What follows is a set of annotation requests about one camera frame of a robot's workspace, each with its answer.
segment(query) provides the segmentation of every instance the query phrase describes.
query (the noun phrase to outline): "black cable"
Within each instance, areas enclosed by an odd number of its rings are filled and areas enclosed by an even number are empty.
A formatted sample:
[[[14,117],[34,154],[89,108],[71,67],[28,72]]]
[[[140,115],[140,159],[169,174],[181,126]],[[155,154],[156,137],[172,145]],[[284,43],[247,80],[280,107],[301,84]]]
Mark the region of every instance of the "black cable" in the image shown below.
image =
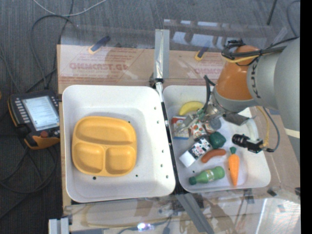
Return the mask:
[[[209,85],[210,80],[208,79],[208,77],[206,75],[204,76],[204,79],[206,82],[206,102],[205,102],[205,105],[203,107],[203,112],[206,113],[207,108],[208,108],[208,103],[210,100],[211,90],[210,90],[210,85]]]
[[[245,43],[242,40],[230,40],[230,41],[228,41],[228,44],[222,50],[221,55],[223,57],[231,59],[231,60],[234,60],[237,57],[242,58],[242,57],[257,56],[257,57],[255,57],[252,60],[251,63],[253,63],[259,56],[262,56],[263,54],[269,54],[269,53],[283,51],[286,48],[286,46],[279,46],[279,47],[275,47],[275,46],[277,46],[279,44],[282,44],[284,42],[288,42],[290,40],[297,39],[297,38],[298,37],[289,38],[289,39],[280,41],[278,43],[271,44],[269,47],[267,47],[265,49],[260,49],[260,50],[255,50],[255,51],[248,51],[248,52],[239,52],[239,53],[230,52],[230,49],[236,48],[236,47],[240,47],[240,46],[244,46]]]
[[[212,82],[212,81],[207,77],[207,75],[206,75],[206,78],[205,78],[205,79],[210,83],[210,85],[212,85],[213,87],[215,86],[215,83]]]
[[[28,151],[29,151],[29,147],[26,147],[24,149],[24,154],[22,156],[22,158],[19,160],[18,164],[16,165],[16,167],[14,168],[14,170],[12,171],[12,173],[10,173],[9,175],[7,175],[6,177],[4,178],[0,178],[0,182],[4,182],[8,179],[10,179],[19,169],[20,167],[22,166],[22,163],[24,161],[24,158],[26,157],[26,155],[28,154]]]
[[[13,210],[15,207],[17,207],[19,204],[21,204],[29,195],[25,195],[25,197],[22,197],[18,202],[16,202],[9,210],[7,210],[6,212],[2,213],[0,215],[0,219],[2,219],[3,217],[5,217],[11,210]]]
[[[50,172],[49,176],[45,180],[43,180],[42,183],[39,186],[37,186],[35,189],[33,189],[31,191],[22,191],[22,190],[18,190],[18,189],[15,189],[15,188],[12,188],[12,187],[6,185],[2,181],[0,181],[0,185],[2,187],[6,188],[7,190],[11,191],[11,192],[18,193],[18,194],[32,194],[32,193],[36,193],[36,192],[41,191],[43,188],[45,188],[51,182],[53,175],[54,175],[54,172],[56,170],[57,163],[58,163],[58,153],[56,152],[57,157],[54,159],[50,149],[47,148],[47,150],[49,151],[49,153],[52,156],[52,159],[54,160],[54,166],[53,166],[52,171]]]
[[[292,25],[292,23],[291,23],[291,21],[290,21],[290,19],[289,19],[289,10],[290,10],[290,7],[291,7],[293,4],[295,4],[296,2],[300,2],[300,0],[295,0],[295,1],[293,1],[291,4],[289,4],[289,5],[287,6],[286,15],[287,15],[288,24],[289,24],[289,26],[290,26],[290,28],[291,28],[293,34],[297,37],[298,34],[296,34],[296,32],[295,32],[295,30],[294,30],[294,28],[293,28],[293,25]]]
[[[33,41],[32,41],[32,38],[34,37],[33,34],[34,34],[34,28],[35,28],[36,24],[37,24],[39,21],[41,21],[42,19],[44,19],[44,18],[51,18],[51,17],[62,18],[62,19],[64,19],[64,20],[66,20],[66,21],[69,21],[71,24],[74,25],[74,23],[73,23],[72,21],[70,21],[70,20],[69,20],[68,18],[66,18],[66,17],[60,16],[60,15],[46,15],[46,16],[43,16],[43,17],[39,18],[39,19],[33,24],[32,28],[31,28],[31,32],[30,32],[30,38],[31,38],[31,40],[30,40],[30,48],[31,48],[31,51],[32,51],[32,53],[33,53],[33,55],[34,55],[34,58],[35,58],[36,62],[37,62],[37,65],[38,65],[38,67],[39,67],[39,69],[40,69],[40,72],[41,72],[41,74],[42,74],[44,89],[48,89],[48,83],[47,83],[47,81],[46,81],[46,75],[45,75],[45,73],[44,73],[44,68],[43,68],[42,65],[40,64],[40,60],[39,60],[39,58],[38,58],[38,56],[37,56],[37,54],[36,54],[36,51],[35,51],[35,48],[34,48],[34,43],[33,43]]]
[[[70,7],[70,11],[69,11],[69,13],[68,13],[69,15],[72,13],[73,7],[74,7],[74,0],[72,0],[71,7]],[[60,35],[59,35],[58,44],[61,44],[61,37],[62,37],[62,35],[63,35],[63,32],[64,32],[64,30],[65,30],[65,27],[66,27],[66,24],[67,24],[67,23],[68,23],[68,21],[66,21],[66,23],[64,24],[64,26],[63,26],[63,28],[62,28],[62,31],[61,31],[61,33],[60,33]],[[55,67],[56,62],[57,62],[57,53],[54,55],[54,62],[53,62],[53,67],[54,67],[54,69],[53,69],[53,72],[50,72],[50,73],[47,75],[47,77],[50,75],[50,78],[49,78],[49,80],[47,81],[47,86],[48,86],[48,87],[49,87],[49,84],[50,84],[50,82],[51,82],[51,80],[52,80],[52,74],[57,70],[57,68]]]
[[[168,228],[168,226],[169,226],[169,224],[170,224],[170,222],[171,222],[171,219],[172,219],[172,217],[170,216],[170,217],[169,217],[169,221],[168,221],[167,225],[165,226],[165,228]]]
[[[263,107],[263,110],[265,111],[265,113],[267,114],[267,116],[269,117],[269,119],[271,120],[271,122],[272,122],[274,128],[276,129],[276,133],[277,133],[277,143],[276,143],[276,146],[275,146],[273,149],[271,149],[271,148],[266,149],[267,152],[272,153],[272,152],[275,152],[276,149],[277,149],[278,146],[279,146],[279,143],[280,143],[280,133],[279,133],[279,130],[278,130],[278,127],[277,127],[276,123],[274,122],[274,120],[272,119],[272,117],[271,117],[271,115],[268,113],[268,111],[265,109],[265,107]]]
[[[48,73],[46,75],[46,77],[48,77],[49,75],[52,75],[57,69],[53,69],[50,73]],[[31,89],[33,89],[35,86],[37,86],[41,81],[43,80],[43,78],[39,79],[38,81],[36,81],[36,83],[34,83],[33,85],[31,85],[27,90],[26,93],[28,93]]]
[[[16,87],[17,91],[20,93],[20,89],[19,89],[19,86],[17,85],[17,82],[15,81],[12,73],[11,73],[11,70],[9,68],[9,64],[8,64],[8,61],[7,59],[5,58],[5,55],[4,55],[4,51],[2,49],[2,47],[0,46],[0,59],[3,61],[4,63],[4,67],[5,69],[7,70],[10,78],[11,78],[11,81],[13,82],[14,86]]]
[[[33,166],[35,167],[35,171],[37,173],[37,176],[39,177],[40,179],[40,183],[42,184],[43,183],[43,180],[42,180],[42,176],[40,174],[40,171],[39,171],[39,168],[38,166],[36,165],[36,163],[34,162],[33,158],[31,157],[30,153],[28,153],[28,157],[30,158]],[[43,212],[43,222],[42,222],[42,231],[41,233],[44,233],[45,231],[45,228],[46,228],[46,225],[45,225],[45,222],[46,222],[46,219],[47,219],[47,212],[46,212],[46,204],[45,204],[45,190],[44,188],[42,189],[42,207],[43,207],[43,210],[41,212]]]
[[[125,229],[122,229],[120,232],[118,232],[117,234],[121,234],[125,231],[137,231],[137,227],[130,227],[130,228],[125,228]]]

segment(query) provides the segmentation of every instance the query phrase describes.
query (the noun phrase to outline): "wire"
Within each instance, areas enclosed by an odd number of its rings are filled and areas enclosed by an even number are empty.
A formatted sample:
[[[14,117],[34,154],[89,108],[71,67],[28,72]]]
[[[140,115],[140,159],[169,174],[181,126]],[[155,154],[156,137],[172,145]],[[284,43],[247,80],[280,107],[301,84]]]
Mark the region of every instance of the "wire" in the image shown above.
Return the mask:
[[[227,57],[223,57],[227,62],[230,62],[230,63],[238,63],[238,62],[241,62],[241,61],[244,61],[244,60],[249,60],[249,59],[253,59],[253,58],[256,58],[256,57],[259,57],[258,56],[250,56],[250,57],[244,57],[244,58],[239,58],[239,59],[229,59]]]
[[[48,13],[50,13],[50,14],[53,14],[53,15],[56,15],[56,13],[54,13],[54,12],[52,12],[52,11],[46,9],[45,7],[43,7],[43,6],[42,6],[39,2],[37,2],[36,0],[33,0],[33,1],[34,1],[37,5],[39,5],[42,9],[44,9],[46,12],[48,12]],[[102,0],[102,1],[100,1],[100,2],[98,2],[98,3],[96,3],[96,4],[94,4],[94,5],[92,5],[91,7],[85,9],[84,11],[81,11],[81,12],[78,12],[78,13],[74,13],[74,14],[69,13],[68,15],[61,15],[61,16],[63,16],[63,17],[72,17],[72,16],[81,15],[81,14],[86,13],[87,11],[91,10],[92,8],[94,8],[94,7],[96,7],[96,6],[98,6],[98,5],[102,4],[102,3],[104,3],[105,1],[107,1],[107,0]]]
[[[47,15],[47,16],[43,16],[43,17],[39,18],[39,19],[33,24],[32,28],[31,28],[31,31],[30,31],[30,38],[31,38],[31,40],[30,40],[30,48],[31,48],[31,51],[32,51],[32,53],[33,53],[33,55],[34,55],[34,58],[35,58],[36,62],[37,62],[37,65],[38,65],[39,68],[40,68],[40,72],[41,72],[42,77],[43,77],[44,89],[48,89],[48,83],[47,83],[47,81],[46,81],[46,76],[45,76],[45,73],[44,73],[44,68],[43,68],[42,65],[40,64],[40,60],[39,60],[39,58],[38,58],[38,56],[37,56],[37,54],[36,54],[36,51],[35,51],[35,48],[34,48],[34,43],[33,43],[32,39],[34,38],[34,28],[35,28],[36,24],[37,24],[39,21],[41,21],[42,19],[48,18],[48,17],[58,17],[58,18],[62,18],[62,19],[64,19],[64,20],[66,20],[66,22],[69,21],[69,22],[70,22],[71,24],[73,24],[73,25],[75,26],[75,28],[76,28],[76,25],[75,25],[72,21],[70,21],[68,18],[66,18],[66,17],[64,17],[64,16],[60,16],[60,15]]]
[[[71,2],[69,14],[72,13],[73,7],[74,7],[74,0],[72,0],[72,2]],[[64,26],[63,26],[63,28],[62,28],[62,31],[61,31],[61,33],[60,33],[60,36],[59,36],[59,38],[58,38],[58,44],[60,44],[61,36],[62,36],[62,34],[63,34],[63,32],[64,32],[64,29],[65,29],[65,27],[66,27],[67,22],[71,22],[71,21],[69,20],[69,18],[67,18],[67,17],[63,17],[63,16],[60,16],[60,15],[48,15],[48,16],[43,16],[43,17],[39,18],[39,19],[33,24],[32,28],[31,28],[31,39],[30,39],[30,42],[31,42],[31,43],[30,43],[30,44],[31,44],[31,50],[32,50],[32,53],[33,53],[33,55],[34,55],[34,57],[35,57],[35,60],[36,60],[36,62],[37,62],[37,65],[40,67],[41,73],[43,74],[43,81],[44,81],[44,88],[45,88],[45,89],[48,89],[48,88],[49,88],[49,84],[50,84],[51,79],[52,79],[52,74],[57,70],[57,68],[55,68],[55,64],[56,64],[56,60],[57,60],[57,54],[55,54],[55,57],[54,57],[54,63],[53,63],[54,69],[52,70],[52,72],[50,72],[48,75],[45,76],[45,75],[44,75],[44,71],[43,71],[43,67],[42,67],[41,64],[40,64],[39,58],[38,58],[38,56],[37,56],[37,54],[36,54],[36,52],[35,52],[35,48],[33,47],[33,31],[34,31],[35,25],[36,25],[39,21],[41,21],[41,20],[44,19],[44,18],[50,17],[50,16],[60,17],[60,18],[62,18],[62,19],[64,19],[64,20],[66,20],[66,23],[64,24]]]
[[[251,62],[249,62],[249,63],[247,63],[247,64],[244,64],[244,65],[241,65],[241,64],[239,64],[239,62],[237,62],[236,65],[237,65],[237,66],[240,66],[240,67],[250,66],[251,64],[253,64],[253,63],[254,63],[256,60],[258,60],[258,59],[259,59],[259,57],[256,57],[256,58],[252,59]]]
[[[18,164],[16,165],[15,169],[13,170],[13,172],[12,172],[11,174],[7,175],[7,176],[4,177],[4,178],[0,178],[0,181],[1,181],[1,182],[4,182],[4,181],[8,180],[9,178],[11,178],[11,177],[20,169],[20,167],[21,167],[21,165],[22,165],[22,163],[23,163],[23,161],[24,161],[26,155],[28,154],[28,151],[29,151],[29,147],[26,147],[26,148],[24,149],[24,154],[23,154],[22,158],[19,160],[19,162],[18,162]]]
[[[277,143],[276,143],[276,146],[275,146],[273,149],[269,149],[269,148],[268,148],[268,149],[266,150],[267,152],[272,153],[272,152],[275,152],[276,149],[277,149],[278,146],[279,146],[279,143],[280,143],[280,133],[279,133],[279,130],[278,130],[278,126],[276,125],[276,123],[274,122],[273,118],[272,118],[271,115],[268,113],[268,111],[265,109],[265,107],[263,107],[263,110],[264,110],[264,112],[267,114],[267,116],[269,117],[269,119],[271,120],[271,122],[272,122],[272,124],[273,124],[273,126],[274,126],[274,128],[275,128],[275,130],[276,130],[276,133],[277,133]]]
[[[31,160],[31,162],[32,162],[32,164],[33,164],[33,166],[35,167],[35,171],[36,171],[36,173],[37,173],[37,176],[39,177],[39,179],[40,179],[40,182],[41,182],[41,184],[43,183],[43,180],[42,180],[42,176],[41,176],[41,174],[40,174],[40,172],[39,172],[39,168],[38,168],[38,166],[36,165],[36,163],[34,162],[34,160],[33,160],[33,158],[31,157],[31,155],[30,155],[30,153],[28,153],[28,157],[30,158],[30,160]],[[43,222],[42,222],[42,231],[41,231],[41,233],[44,233],[44,230],[45,230],[45,226],[46,226],[46,219],[47,219],[47,211],[46,211],[46,203],[45,203],[45,190],[44,190],[44,188],[42,189],[42,207],[43,207],[43,210],[41,211],[42,213],[43,213]]]
[[[210,83],[210,85],[212,85],[213,87],[215,86],[215,83],[212,82],[208,77],[207,77],[207,81]]]
[[[57,162],[57,160],[58,160],[58,153],[55,152],[55,153],[56,153],[56,157],[54,158],[53,155],[52,155],[52,153],[51,153],[51,150],[50,150],[49,148],[48,148],[47,150],[49,151],[49,153],[50,153],[51,156],[52,156],[52,159],[53,159],[53,162],[54,162],[54,166],[53,166],[53,168],[52,168],[52,170],[51,170],[49,176],[48,176],[45,180],[43,180],[43,181],[41,182],[41,184],[40,184],[39,186],[37,186],[35,189],[33,189],[33,190],[31,190],[31,191],[22,191],[22,190],[18,190],[18,189],[15,189],[15,188],[12,188],[12,187],[6,185],[6,184],[5,184],[4,182],[2,182],[2,181],[0,181],[0,185],[1,185],[2,187],[6,188],[7,190],[11,191],[11,192],[18,193],[18,194],[32,194],[32,193],[36,193],[36,192],[41,191],[43,188],[45,188],[45,187],[51,182],[51,180],[52,180],[52,178],[53,178],[53,175],[54,175],[54,172],[55,172],[55,170],[56,170],[57,163],[58,163],[58,162]]]
[[[2,213],[0,215],[0,219],[2,219],[3,217],[5,217],[11,210],[13,210],[15,207],[17,207],[19,204],[21,204],[29,195],[25,195],[25,197],[22,197],[17,203],[15,203],[9,210],[7,210],[6,212]]]
[[[48,77],[49,75],[52,75],[55,71],[57,70],[57,68],[54,68],[50,73],[48,73],[46,75],[46,77]],[[33,89],[35,86],[37,86],[41,81],[43,80],[43,78],[39,79],[38,81],[36,81],[33,85],[31,85],[27,90],[26,93],[28,93],[31,89]]]
[[[296,32],[295,32],[295,30],[294,30],[294,28],[293,28],[293,25],[292,25],[292,23],[291,23],[291,21],[290,21],[290,19],[289,19],[289,10],[290,10],[290,7],[291,7],[294,3],[296,3],[296,2],[300,2],[300,0],[295,0],[295,1],[293,1],[291,4],[289,4],[289,5],[287,6],[287,10],[286,10],[288,24],[289,24],[289,26],[290,26],[290,28],[291,28],[291,30],[292,30],[292,32],[293,32],[293,34],[294,34],[295,36],[297,36],[297,34],[296,34]]]
[[[3,121],[6,114],[9,112],[9,110],[6,110],[5,113],[0,117],[0,122]]]
[[[20,93],[20,89],[19,89],[19,86],[17,85],[17,82],[15,81],[12,73],[11,73],[11,70],[9,68],[9,64],[8,64],[8,61],[7,59],[5,58],[5,55],[4,55],[4,51],[2,49],[2,47],[0,46],[0,59],[3,61],[4,63],[4,67],[6,68],[10,78],[11,78],[11,81],[13,82],[14,86],[16,87],[17,91]]]
[[[280,41],[278,43],[271,44],[269,47],[267,47],[265,49],[248,51],[248,52],[235,52],[235,53],[230,52],[230,49],[240,47],[240,46],[244,46],[246,44],[242,40],[230,40],[230,41],[228,41],[228,44],[222,50],[221,55],[226,60],[231,61],[231,62],[236,62],[235,58],[246,58],[246,59],[254,58],[251,62],[251,63],[253,63],[258,57],[260,57],[262,55],[283,51],[286,48],[286,46],[279,46],[279,47],[275,47],[275,46],[280,45],[280,44],[285,43],[285,42],[288,42],[288,41],[291,41],[291,40],[295,40],[297,38],[298,37],[289,38],[289,39]]]
[[[208,103],[210,100],[211,90],[210,90],[210,85],[209,85],[210,80],[208,79],[206,75],[204,76],[204,79],[206,81],[206,103],[202,109],[203,109],[203,112],[206,113],[207,108],[208,108]]]
[[[266,125],[267,125],[265,139],[263,141],[263,144],[261,145],[261,148],[263,148],[263,147],[266,147],[266,146],[269,145],[269,135],[270,135],[269,119],[268,119],[268,116],[265,114],[264,110],[261,107],[256,106],[256,109],[258,109],[262,113],[263,117],[265,118]]]
[[[171,219],[172,219],[172,216],[169,217],[169,221],[168,221],[168,223],[167,223],[165,228],[168,228],[168,226],[170,225]]]

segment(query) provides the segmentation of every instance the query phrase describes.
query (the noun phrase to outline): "clear plastic panel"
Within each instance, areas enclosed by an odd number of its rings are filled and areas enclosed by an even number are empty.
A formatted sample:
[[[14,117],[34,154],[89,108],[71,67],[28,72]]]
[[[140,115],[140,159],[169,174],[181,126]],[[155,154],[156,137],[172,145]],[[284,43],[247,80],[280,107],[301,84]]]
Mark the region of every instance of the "clear plastic panel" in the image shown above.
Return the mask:
[[[169,78],[164,79],[164,88],[205,86],[204,75],[217,82],[224,65],[220,52],[228,40],[242,38],[246,44],[265,48],[283,40],[287,33],[271,26],[172,19],[164,21],[164,29],[170,31]],[[110,40],[105,46],[90,54],[90,47],[106,36]],[[154,30],[68,25],[58,46],[59,93],[73,84],[153,86],[155,37]],[[195,55],[203,47],[206,51],[198,61]],[[266,122],[255,108],[250,110],[258,135],[264,138]],[[194,194],[214,233],[274,233],[277,223],[284,233],[300,232],[300,167],[278,112],[270,113],[279,127],[281,143],[276,152],[264,153],[271,172],[268,186]],[[276,132],[270,126],[274,146]],[[175,195],[90,204],[75,204],[66,191],[63,195],[72,233],[91,229],[162,233],[167,227],[170,233],[198,233]]]

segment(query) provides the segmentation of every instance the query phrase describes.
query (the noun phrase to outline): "snack package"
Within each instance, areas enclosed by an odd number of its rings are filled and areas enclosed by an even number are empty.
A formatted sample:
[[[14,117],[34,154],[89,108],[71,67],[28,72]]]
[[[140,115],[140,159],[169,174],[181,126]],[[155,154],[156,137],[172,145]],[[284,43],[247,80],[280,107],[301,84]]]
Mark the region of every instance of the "snack package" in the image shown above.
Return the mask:
[[[186,128],[183,131],[177,132],[176,129],[183,123],[186,117],[174,116],[171,119],[171,125],[173,127],[173,135],[176,139],[188,139],[190,137],[189,130]]]

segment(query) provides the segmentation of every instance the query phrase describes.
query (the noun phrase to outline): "bottle cap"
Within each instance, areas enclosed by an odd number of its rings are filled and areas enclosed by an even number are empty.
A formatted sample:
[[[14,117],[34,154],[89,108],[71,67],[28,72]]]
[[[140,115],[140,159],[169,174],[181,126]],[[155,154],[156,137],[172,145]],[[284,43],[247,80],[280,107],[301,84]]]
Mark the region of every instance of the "bottle cap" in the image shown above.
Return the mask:
[[[214,173],[214,179],[222,179],[225,176],[225,171],[221,166],[216,166],[215,168],[211,169]]]
[[[190,178],[189,178],[189,183],[190,183],[191,185],[195,185],[195,184],[196,184],[196,178],[195,178],[195,177],[190,177]]]

